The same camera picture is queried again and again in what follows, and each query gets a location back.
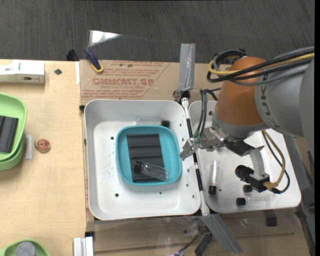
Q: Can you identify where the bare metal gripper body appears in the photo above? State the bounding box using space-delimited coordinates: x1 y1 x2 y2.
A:
197 125 228 152

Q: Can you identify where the thin black and white rod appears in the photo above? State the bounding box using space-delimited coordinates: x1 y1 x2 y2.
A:
181 97 211 217

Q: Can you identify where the black ribbed rectangular insert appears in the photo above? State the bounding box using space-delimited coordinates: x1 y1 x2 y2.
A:
126 133 166 183
0 115 20 154

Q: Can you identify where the blue divided plate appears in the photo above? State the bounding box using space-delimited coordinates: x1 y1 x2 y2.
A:
115 125 183 187

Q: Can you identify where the white plastic tray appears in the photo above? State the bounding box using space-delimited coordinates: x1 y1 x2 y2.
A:
188 100 302 215
83 98 202 222

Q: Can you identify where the brown cardboard board red print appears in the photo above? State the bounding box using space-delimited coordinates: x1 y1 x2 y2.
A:
79 59 311 254

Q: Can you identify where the green divided plate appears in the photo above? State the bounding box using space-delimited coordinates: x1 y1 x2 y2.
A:
0 92 28 172
0 238 52 256

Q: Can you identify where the white carton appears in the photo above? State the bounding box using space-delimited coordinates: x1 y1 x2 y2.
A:
0 59 46 85

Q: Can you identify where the grey can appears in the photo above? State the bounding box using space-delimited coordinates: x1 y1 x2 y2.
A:
15 241 37 256

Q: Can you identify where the black cylinder on white bracket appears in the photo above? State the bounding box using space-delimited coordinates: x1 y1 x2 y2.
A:
234 145 271 194

